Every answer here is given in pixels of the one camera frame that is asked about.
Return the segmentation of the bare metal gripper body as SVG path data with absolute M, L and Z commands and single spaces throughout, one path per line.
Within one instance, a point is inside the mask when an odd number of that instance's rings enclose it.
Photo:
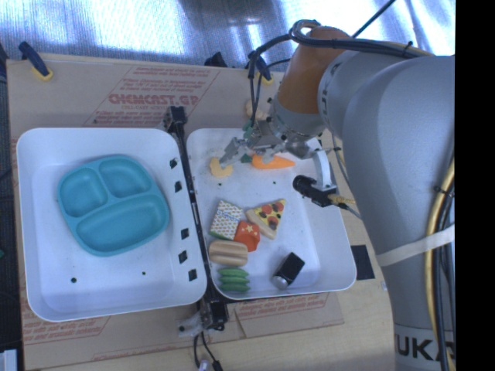
M 246 141 L 249 149 L 263 155 L 266 148 L 276 148 L 296 158 L 307 159 L 314 153 L 309 142 L 316 137 L 316 120 L 282 119 L 249 120 L 246 123 Z

